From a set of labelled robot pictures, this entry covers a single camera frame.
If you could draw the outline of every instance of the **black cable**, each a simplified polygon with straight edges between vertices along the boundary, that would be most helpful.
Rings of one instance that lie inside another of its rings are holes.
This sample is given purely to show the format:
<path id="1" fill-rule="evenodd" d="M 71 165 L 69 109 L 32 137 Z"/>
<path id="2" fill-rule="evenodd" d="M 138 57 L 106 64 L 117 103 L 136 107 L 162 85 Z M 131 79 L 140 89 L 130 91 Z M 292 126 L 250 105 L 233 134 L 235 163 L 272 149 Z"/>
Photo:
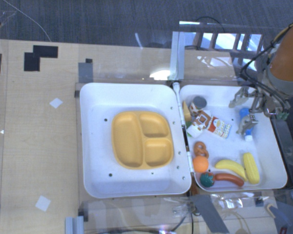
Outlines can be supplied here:
<path id="1" fill-rule="evenodd" d="M 199 18 L 197 18 L 197 19 L 187 19 L 187 20 L 184 20 L 184 21 L 198 21 L 198 20 L 200 20 L 200 19 L 204 19 L 204 18 L 208 18 L 208 19 L 212 19 L 212 20 L 214 20 L 215 22 L 217 22 L 217 23 L 221 26 L 221 28 L 222 28 L 222 30 L 224 31 L 224 33 L 226 32 L 226 31 L 225 31 L 225 28 L 224 28 L 223 25 L 222 25 L 222 23 L 221 23 L 220 21 L 218 21 L 217 19 L 213 18 L 213 17 L 202 16 L 202 17 L 199 17 Z"/>
<path id="2" fill-rule="evenodd" d="M 212 58 L 215 59 L 215 60 L 218 60 L 218 61 L 222 62 L 225 66 L 229 67 L 228 63 L 226 63 L 224 60 L 221 60 L 221 59 L 218 58 L 218 57 L 212 57 Z"/>
<path id="3" fill-rule="evenodd" d="M 198 50 L 198 47 L 195 46 L 195 45 L 186 45 L 185 46 L 185 49 L 195 49 L 195 50 Z"/>
<path id="4" fill-rule="evenodd" d="M 186 219 L 187 216 L 184 216 L 181 221 L 173 228 L 171 229 L 172 232 L 174 232 L 176 229 L 179 228 L 180 225 L 182 225 L 182 223 L 184 222 L 184 220 Z M 126 233 L 126 232 L 146 232 L 146 233 L 151 233 L 151 234 L 158 234 L 159 230 L 156 229 L 149 229 L 149 230 L 139 230 L 139 229 L 115 229 L 115 230 L 111 230 L 108 232 L 99 232 L 99 233 L 95 233 L 95 234 L 122 234 L 122 233 Z"/>
<path id="5" fill-rule="evenodd" d="M 288 26 L 287 30 L 285 31 L 285 33 L 291 28 L 291 24 Z M 281 104 L 282 106 L 282 111 L 285 111 L 285 101 L 284 99 L 275 91 L 273 91 L 272 89 L 270 89 L 268 86 L 266 86 L 265 84 L 259 82 L 258 80 L 252 78 L 248 72 L 247 72 L 247 68 L 248 66 L 255 61 L 257 58 L 259 58 L 261 55 L 263 55 L 265 52 L 267 52 L 268 50 L 270 50 L 271 48 L 274 47 L 274 44 L 280 39 L 280 37 L 278 37 L 277 39 L 274 39 L 273 41 L 271 41 L 270 45 L 268 47 L 266 47 L 263 51 L 259 52 L 255 57 L 253 57 L 247 64 L 245 64 L 240 71 L 240 77 L 245 79 L 245 80 L 249 80 L 250 82 L 254 83 L 255 86 L 258 86 L 260 88 L 262 88 L 263 90 L 265 90 L 266 92 L 268 92 L 271 96 L 275 97 Z"/>
<path id="6" fill-rule="evenodd" d="M 220 21 L 218 21 L 218 20 L 215 19 L 215 18 L 212 18 L 212 17 L 209 17 L 209 16 L 202 16 L 202 17 L 199 17 L 198 19 L 196 19 L 196 21 L 198 21 L 198 20 L 200 20 L 200 19 L 203 19 L 203 18 L 209 18 L 209 19 L 214 20 L 215 22 L 217 22 L 217 23 L 221 26 L 221 28 L 223 29 L 224 33 L 226 32 L 226 31 L 225 31 L 225 28 L 224 28 L 223 25 L 220 23 Z"/>
<path id="7" fill-rule="evenodd" d="M 192 225 L 192 231 L 191 234 L 193 234 L 193 230 L 194 230 L 194 222 L 193 222 L 193 215 L 191 213 L 191 225 Z"/>
<path id="8" fill-rule="evenodd" d="M 182 223 L 184 222 L 184 220 L 186 219 L 187 216 L 184 216 L 181 221 L 179 222 L 179 224 L 177 224 L 174 228 L 171 229 L 172 232 L 174 232 L 180 225 L 182 225 Z"/>

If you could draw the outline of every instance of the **toy banana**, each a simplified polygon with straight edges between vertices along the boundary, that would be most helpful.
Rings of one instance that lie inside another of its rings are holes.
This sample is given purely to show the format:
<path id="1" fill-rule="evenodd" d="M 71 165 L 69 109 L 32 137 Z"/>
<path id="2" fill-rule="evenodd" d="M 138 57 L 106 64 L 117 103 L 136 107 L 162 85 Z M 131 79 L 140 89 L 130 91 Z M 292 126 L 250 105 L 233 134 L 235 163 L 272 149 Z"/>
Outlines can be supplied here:
<path id="1" fill-rule="evenodd" d="M 215 168 L 231 170 L 235 172 L 236 174 L 240 175 L 244 179 L 244 181 L 248 180 L 245 175 L 244 167 L 233 160 L 223 159 L 216 163 Z"/>
<path id="2" fill-rule="evenodd" d="M 251 153 L 243 154 L 243 162 L 245 166 L 246 176 L 249 179 L 250 183 L 258 184 L 260 177 L 253 155 Z"/>

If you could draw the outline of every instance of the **blue bottle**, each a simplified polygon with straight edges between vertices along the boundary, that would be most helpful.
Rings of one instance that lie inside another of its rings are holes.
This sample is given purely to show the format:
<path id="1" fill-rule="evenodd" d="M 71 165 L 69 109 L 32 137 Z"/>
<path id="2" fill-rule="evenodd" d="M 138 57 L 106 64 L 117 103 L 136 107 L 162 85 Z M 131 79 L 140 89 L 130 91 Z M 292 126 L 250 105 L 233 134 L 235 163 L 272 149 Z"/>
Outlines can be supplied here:
<path id="1" fill-rule="evenodd" d="M 243 117 L 245 117 L 245 116 L 247 116 L 249 114 L 250 114 L 250 112 L 249 112 L 249 109 L 248 108 L 242 108 L 240 110 L 241 120 L 242 120 Z M 253 140 L 253 136 L 251 135 L 252 130 L 253 130 L 253 128 L 250 128 L 250 129 L 245 130 L 245 135 L 244 135 L 245 141 L 252 141 Z"/>

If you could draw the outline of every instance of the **gray carpet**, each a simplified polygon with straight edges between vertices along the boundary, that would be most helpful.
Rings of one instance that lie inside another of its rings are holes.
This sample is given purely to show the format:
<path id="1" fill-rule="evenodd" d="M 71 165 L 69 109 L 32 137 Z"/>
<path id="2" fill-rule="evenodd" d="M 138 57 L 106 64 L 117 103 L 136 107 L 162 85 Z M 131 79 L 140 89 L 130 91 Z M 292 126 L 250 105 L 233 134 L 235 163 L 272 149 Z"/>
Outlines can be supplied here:
<path id="1" fill-rule="evenodd" d="M 209 16 L 223 24 L 284 28 L 293 21 L 293 0 L 8 0 L 36 20 L 52 41 L 137 46 L 167 40 L 179 20 Z M 0 10 L 14 10 L 0 0 Z M 0 31 L 1 39 L 47 41 L 21 13 Z"/>

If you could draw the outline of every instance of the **toy pretzel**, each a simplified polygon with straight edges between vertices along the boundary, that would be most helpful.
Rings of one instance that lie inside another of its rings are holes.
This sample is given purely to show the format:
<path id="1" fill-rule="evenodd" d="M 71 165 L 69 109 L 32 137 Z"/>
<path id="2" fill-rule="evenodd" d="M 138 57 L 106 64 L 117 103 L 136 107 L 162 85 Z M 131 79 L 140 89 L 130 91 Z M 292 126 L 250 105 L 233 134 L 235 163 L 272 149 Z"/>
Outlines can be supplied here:
<path id="1" fill-rule="evenodd" d="M 203 142 L 201 141 L 196 142 L 194 144 L 193 149 L 194 149 L 195 156 L 202 155 L 202 156 L 205 156 L 206 158 L 209 158 L 209 153 L 206 150 L 206 145 Z"/>

